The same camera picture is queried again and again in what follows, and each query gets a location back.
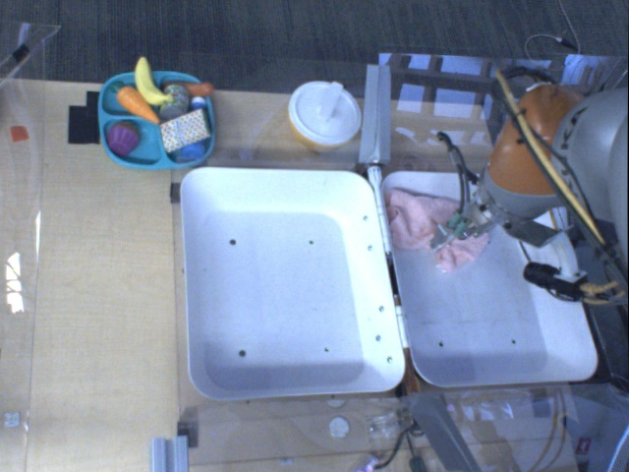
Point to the orange sausage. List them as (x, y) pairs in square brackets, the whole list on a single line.
[(200, 88)]

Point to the white plastic tray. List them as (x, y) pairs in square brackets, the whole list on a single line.
[(285, 288), (481, 322)]

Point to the blue divided plate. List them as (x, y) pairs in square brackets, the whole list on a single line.
[(147, 148)]

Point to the black cylinder on white bracket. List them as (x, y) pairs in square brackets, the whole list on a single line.
[(545, 276)]

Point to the pale wood board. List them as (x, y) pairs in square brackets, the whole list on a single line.
[(295, 413)]

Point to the patterned white carton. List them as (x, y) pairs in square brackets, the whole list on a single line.
[(186, 130)]

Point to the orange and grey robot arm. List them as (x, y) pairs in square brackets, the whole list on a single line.
[(526, 150)]

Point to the clear plastic bottle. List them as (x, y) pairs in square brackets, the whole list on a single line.
[(384, 426)]

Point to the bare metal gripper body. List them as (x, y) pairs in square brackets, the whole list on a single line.
[(479, 221)]

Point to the pink cloth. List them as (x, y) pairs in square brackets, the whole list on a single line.
[(413, 219)]

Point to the yellow banana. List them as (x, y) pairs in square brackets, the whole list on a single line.
[(145, 81)]

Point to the small green can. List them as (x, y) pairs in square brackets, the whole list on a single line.
[(176, 101)]

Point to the blue bottle with white cap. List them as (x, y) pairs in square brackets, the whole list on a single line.
[(192, 151)]

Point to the yellow bowl with white lid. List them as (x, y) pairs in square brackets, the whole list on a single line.
[(324, 111)]

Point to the orange carrot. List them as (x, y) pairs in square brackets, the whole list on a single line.
[(136, 104)]

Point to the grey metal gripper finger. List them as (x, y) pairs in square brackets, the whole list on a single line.
[(441, 238), (467, 235)]

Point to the purple cupcake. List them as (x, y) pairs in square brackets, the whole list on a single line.
[(123, 138)]

